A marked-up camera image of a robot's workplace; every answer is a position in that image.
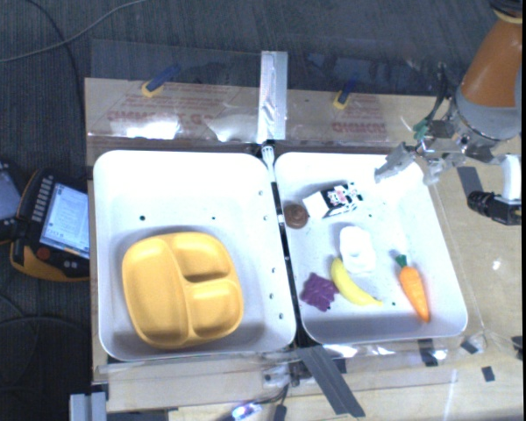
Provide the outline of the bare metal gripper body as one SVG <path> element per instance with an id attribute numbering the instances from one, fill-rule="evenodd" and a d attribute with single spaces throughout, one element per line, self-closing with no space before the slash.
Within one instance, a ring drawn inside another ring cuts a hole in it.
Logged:
<path id="1" fill-rule="evenodd" d="M 500 141 L 477 132 L 461 119 L 433 119 L 416 124 L 416 151 L 428 161 L 461 164 L 467 158 L 500 165 L 505 154 L 494 154 Z"/>

